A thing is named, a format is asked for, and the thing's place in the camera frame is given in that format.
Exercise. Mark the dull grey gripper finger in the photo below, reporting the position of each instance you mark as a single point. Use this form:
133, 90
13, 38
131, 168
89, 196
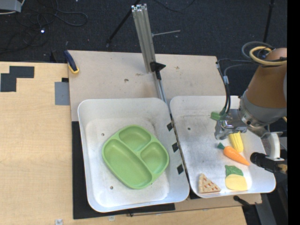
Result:
220, 133

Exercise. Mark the orange carrot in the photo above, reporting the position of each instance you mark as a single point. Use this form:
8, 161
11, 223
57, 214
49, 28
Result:
233, 154

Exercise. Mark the tan lattice pie slice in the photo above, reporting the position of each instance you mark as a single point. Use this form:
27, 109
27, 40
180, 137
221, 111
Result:
206, 186

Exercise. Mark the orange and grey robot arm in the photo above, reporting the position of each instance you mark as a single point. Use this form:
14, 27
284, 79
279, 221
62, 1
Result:
264, 88

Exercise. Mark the white plastic tray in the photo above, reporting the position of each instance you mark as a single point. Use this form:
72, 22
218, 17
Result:
201, 144
98, 116

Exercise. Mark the yellow corn cob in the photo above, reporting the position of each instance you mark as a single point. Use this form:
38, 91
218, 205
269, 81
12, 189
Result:
237, 142

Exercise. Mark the green divided plate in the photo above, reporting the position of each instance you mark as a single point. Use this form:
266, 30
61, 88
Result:
131, 158

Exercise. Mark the brown cardboard board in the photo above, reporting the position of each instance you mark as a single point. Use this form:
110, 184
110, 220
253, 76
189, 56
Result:
112, 78

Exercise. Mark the black cylinder on white bracket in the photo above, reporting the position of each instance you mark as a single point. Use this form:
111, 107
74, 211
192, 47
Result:
262, 161

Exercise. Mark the yellow vegetable with green leaf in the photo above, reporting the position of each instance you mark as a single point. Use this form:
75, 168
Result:
236, 182

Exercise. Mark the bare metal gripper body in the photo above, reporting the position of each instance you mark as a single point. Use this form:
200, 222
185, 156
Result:
234, 123

